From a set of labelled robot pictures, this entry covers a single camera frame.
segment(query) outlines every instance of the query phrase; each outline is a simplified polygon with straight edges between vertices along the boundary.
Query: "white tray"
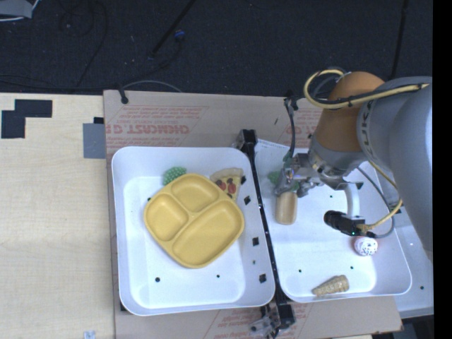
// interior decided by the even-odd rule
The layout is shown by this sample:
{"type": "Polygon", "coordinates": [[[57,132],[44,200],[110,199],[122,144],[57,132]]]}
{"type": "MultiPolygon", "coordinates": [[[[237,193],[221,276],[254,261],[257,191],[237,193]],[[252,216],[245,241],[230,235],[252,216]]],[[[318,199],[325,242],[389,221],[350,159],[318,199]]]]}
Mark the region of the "white tray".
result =
{"type": "Polygon", "coordinates": [[[117,225],[119,296],[132,314],[259,307],[275,293],[273,271],[248,157],[235,148],[126,147],[112,159],[117,225]],[[143,209],[162,187],[166,170],[209,177],[229,167],[244,170],[237,197],[245,228],[239,239],[204,268],[185,268],[151,237],[143,209]]]}
{"type": "MultiPolygon", "coordinates": [[[[292,225],[275,220],[276,197],[274,185],[267,175],[283,166],[288,147],[259,143],[256,146],[256,169],[263,197],[268,231],[275,253],[280,285],[283,292],[295,302],[314,302],[351,297],[400,295],[411,286],[411,274],[394,230],[389,236],[377,239],[378,251],[373,256],[360,256],[353,248],[354,237],[347,236],[323,222],[327,210],[347,212],[344,191],[318,186],[297,201],[297,219],[292,225]],[[347,292],[316,297],[311,291],[335,275],[346,275],[350,282],[347,292]]],[[[305,153],[299,149],[295,152],[305,153]]],[[[376,181],[375,170],[362,165],[376,181]]],[[[360,215],[372,224],[388,213],[376,189],[355,170],[347,177],[349,182],[364,182],[359,190],[360,215]]],[[[388,220],[373,230],[382,234],[391,226],[388,220]]]]}

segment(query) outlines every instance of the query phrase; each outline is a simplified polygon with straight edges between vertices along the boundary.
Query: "black tape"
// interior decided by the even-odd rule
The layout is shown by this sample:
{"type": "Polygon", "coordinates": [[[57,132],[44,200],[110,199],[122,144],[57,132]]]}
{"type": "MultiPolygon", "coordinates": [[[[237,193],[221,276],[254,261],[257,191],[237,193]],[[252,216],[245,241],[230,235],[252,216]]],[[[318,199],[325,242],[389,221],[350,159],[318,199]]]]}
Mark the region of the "black tape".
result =
{"type": "Polygon", "coordinates": [[[93,123],[94,124],[104,124],[104,117],[94,117],[93,123]]]}
{"type": "Polygon", "coordinates": [[[25,118],[52,118],[51,100],[15,100],[14,110],[1,112],[1,137],[25,138],[25,118]]]}

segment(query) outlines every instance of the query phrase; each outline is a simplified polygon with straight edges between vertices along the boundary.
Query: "small white ball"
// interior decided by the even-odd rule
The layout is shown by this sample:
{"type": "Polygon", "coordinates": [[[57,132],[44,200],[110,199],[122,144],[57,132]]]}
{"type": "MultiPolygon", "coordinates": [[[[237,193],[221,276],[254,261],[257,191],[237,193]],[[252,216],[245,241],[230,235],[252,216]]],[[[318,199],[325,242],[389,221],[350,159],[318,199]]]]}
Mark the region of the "small white ball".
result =
{"type": "Polygon", "coordinates": [[[376,253],[379,245],[371,237],[358,237],[355,240],[355,250],[361,256],[371,256],[376,253]]]}

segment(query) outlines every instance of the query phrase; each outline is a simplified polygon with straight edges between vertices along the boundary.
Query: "black clip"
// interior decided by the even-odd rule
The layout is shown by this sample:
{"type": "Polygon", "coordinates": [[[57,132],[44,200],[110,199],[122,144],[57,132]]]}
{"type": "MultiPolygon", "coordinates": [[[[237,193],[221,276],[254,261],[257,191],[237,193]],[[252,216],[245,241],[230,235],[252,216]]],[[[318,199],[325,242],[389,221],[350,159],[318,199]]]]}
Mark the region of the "black clip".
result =
{"type": "Polygon", "coordinates": [[[118,84],[118,91],[119,91],[119,94],[121,95],[121,103],[123,105],[126,105],[127,103],[129,103],[129,99],[126,96],[126,92],[124,92],[124,89],[122,88],[121,84],[118,84]]]}
{"type": "Polygon", "coordinates": [[[298,99],[300,99],[300,97],[294,95],[294,93],[291,90],[288,90],[287,93],[285,93],[284,105],[285,105],[287,111],[289,111],[289,105],[291,106],[291,108],[294,111],[298,110],[298,106],[297,106],[298,99]]]}

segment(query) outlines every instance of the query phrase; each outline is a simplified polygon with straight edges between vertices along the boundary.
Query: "yellow plastic plate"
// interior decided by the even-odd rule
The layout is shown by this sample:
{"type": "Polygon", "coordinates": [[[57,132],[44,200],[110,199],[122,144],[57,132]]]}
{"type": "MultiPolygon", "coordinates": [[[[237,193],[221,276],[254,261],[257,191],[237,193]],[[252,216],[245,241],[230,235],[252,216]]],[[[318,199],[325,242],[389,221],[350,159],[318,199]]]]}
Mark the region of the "yellow plastic plate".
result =
{"type": "Polygon", "coordinates": [[[158,191],[143,218],[159,245],[187,268],[202,268],[221,256],[245,225],[239,206],[214,182],[194,173],[158,191]]]}

